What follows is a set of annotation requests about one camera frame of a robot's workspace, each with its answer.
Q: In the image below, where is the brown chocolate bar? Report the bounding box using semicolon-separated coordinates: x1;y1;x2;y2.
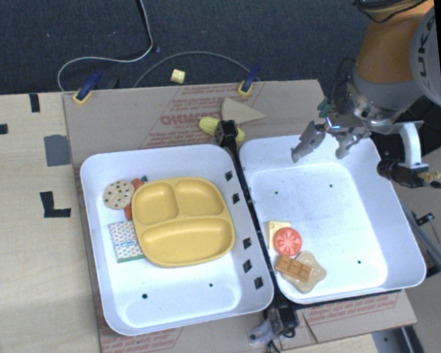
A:
273;251;314;286

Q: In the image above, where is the thin black rod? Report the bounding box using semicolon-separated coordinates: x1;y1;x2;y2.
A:
228;135;288;313

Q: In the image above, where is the beige dotted biscuit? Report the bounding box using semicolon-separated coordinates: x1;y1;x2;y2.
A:
101;178;138;212

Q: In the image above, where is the brown cardboard board red print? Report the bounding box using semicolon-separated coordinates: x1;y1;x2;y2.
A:
61;58;422;353

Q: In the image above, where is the beige bread slice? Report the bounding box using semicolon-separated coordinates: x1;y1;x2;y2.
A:
277;249;329;297

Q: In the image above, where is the white plastic tray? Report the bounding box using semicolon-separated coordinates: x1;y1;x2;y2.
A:
237;122;430;311
77;136;278;340

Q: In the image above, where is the yellow cheese slice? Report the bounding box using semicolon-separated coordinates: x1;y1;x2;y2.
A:
263;218;294;251

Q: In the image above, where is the yellow corn cob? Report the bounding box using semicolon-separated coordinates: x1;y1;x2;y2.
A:
197;112;248;149

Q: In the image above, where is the orange carrot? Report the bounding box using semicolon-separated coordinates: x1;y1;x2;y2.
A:
120;174;153;222

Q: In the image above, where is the black block with wires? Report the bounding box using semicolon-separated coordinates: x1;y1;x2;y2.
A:
261;300;302;342
212;118;241;148

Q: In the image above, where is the beige triangular sandwich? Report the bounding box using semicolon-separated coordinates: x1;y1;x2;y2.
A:
219;93;268;128

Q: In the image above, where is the pale yellow cube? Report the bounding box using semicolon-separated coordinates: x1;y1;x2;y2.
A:
168;68;187;86

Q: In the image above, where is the red tomato slice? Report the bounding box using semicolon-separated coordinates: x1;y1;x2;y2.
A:
271;225;305;257

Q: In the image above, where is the black cylinder on white bracket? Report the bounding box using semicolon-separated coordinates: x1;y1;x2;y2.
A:
371;120;432;192

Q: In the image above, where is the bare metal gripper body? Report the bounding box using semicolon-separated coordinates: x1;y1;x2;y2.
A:
322;93;395;141

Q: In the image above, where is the yellow divided plate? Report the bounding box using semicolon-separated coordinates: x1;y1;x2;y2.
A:
127;171;238;272

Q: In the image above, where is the patterned white green carton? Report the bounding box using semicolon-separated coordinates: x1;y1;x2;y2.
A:
106;218;146;266

